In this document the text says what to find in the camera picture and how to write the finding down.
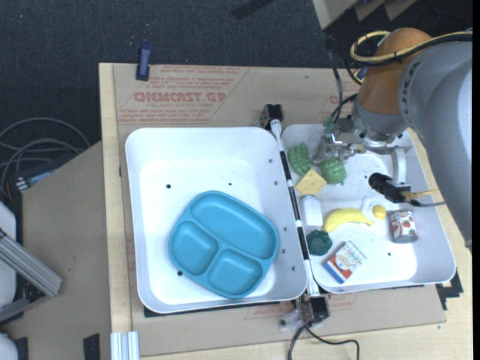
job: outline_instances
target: yellow ball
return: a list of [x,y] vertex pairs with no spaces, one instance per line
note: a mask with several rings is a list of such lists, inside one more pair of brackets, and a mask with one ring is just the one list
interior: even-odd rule
[[375,216],[377,219],[384,219],[387,215],[386,209],[383,207],[383,205],[376,204],[372,208],[372,214]]

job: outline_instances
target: black floor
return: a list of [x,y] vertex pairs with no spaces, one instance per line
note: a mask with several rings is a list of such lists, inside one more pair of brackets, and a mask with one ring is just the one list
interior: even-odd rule
[[[435,36],[473,26],[473,0],[420,0],[393,21],[382,7],[363,22],[349,10],[325,31],[312,0],[0,0],[0,12],[0,142],[17,147],[44,137],[85,146],[51,121],[2,132],[37,117],[97,142],[98,63],[136,62],[143,38],[153,44],[151,63],[328,68],[327,35],[347,52],[376,29]],[[14,150],[0,146],[4,164]]]

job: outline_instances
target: green pepper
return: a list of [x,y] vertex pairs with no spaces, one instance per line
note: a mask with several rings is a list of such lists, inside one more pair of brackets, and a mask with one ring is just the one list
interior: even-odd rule
[[322,256],[329,251],[332,245],[333,241],[327,232],[315,229],[307,236],[308,251],[312,255]]
[[320,169],[322,170],[322,177],[328,184],[342,184],[347,178],[347,171],[344,165],[336,157],[330,157],[328,160],[324,160],[320,163]]
[[304,143],[290,148],[287,157],[290,166],[292,166],[292,169],[299,175],[304,175],[312,167],[312,163],[308,157],[307,146]]

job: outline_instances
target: yellow banana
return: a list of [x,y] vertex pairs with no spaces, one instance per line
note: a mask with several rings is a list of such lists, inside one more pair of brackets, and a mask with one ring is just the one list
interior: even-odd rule
[[341,224],[345,223],[365,223],[372,225],[374,222],[368,220],[365,215],[357,208],[340,208],[335,209],[325,220],[323,230],[331,232]]

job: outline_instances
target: blue plate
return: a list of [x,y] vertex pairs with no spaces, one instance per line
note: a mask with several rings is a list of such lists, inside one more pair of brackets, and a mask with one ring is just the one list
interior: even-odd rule
[[255,209],[226,193],[203,192],[177,220],[168,251],[175,267],[229,299],[252,293],[278,251],[278,231]]

